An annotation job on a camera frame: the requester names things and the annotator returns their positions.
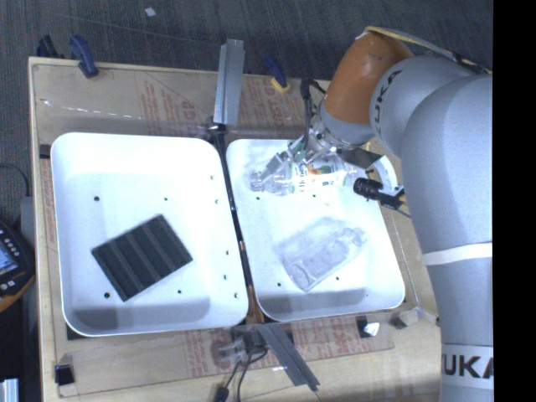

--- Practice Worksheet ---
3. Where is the brown cardboard board red print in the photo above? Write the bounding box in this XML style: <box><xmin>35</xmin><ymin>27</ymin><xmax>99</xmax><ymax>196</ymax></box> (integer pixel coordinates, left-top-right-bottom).
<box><xmin>31</xmin><ymin>62</ymin><xmax>439</xmax><ymax>398</ymax></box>

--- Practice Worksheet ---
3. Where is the clear plastic bottle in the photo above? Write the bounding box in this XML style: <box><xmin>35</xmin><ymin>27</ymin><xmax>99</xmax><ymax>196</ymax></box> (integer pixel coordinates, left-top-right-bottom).
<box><xmin>273</xmin><ymin>216</ymin><xmax>369</xmax><ymax>294</ymax></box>

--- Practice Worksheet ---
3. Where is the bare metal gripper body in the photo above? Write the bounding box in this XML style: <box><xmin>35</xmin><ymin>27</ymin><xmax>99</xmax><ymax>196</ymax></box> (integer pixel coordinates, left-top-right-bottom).
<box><xmin>287</xmin><ymin>128</ymin><xmax>352</xmax><ymax>165</ymax></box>

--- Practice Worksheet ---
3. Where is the black block with thin wires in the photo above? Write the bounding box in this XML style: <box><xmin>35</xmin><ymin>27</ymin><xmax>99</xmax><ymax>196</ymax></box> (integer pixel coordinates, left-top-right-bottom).
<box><xmin>236</xmin><ymin>327</ymin><xmax>270</xmax><ymax>352</ymax></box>

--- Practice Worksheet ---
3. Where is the black ribbed rectangular pad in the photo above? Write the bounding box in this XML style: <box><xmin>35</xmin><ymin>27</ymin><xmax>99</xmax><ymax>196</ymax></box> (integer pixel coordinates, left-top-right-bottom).
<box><xmin>90</xmin><ymin>214</ymin><xmax>194</xmax><ymax>303</ymax></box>

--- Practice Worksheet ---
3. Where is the white plastic tray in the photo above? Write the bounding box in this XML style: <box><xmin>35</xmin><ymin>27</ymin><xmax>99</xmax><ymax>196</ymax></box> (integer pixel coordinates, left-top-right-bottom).
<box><xmin>49</xmin><ymin>131</ymin><xmax>250</xmax><ymax>338</ymax></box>
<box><xmin>225</xmin><ymin>137</ymin><xmax>407</xmax><ymax>323</ymax></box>

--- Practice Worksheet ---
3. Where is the black cylinder on white bracket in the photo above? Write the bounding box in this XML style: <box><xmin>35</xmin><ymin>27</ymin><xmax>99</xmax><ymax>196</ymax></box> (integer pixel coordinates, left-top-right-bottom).
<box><xmin>353</xmin><ymin>150</ymin><xmax>406</xmax><ymax>211</ymax></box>

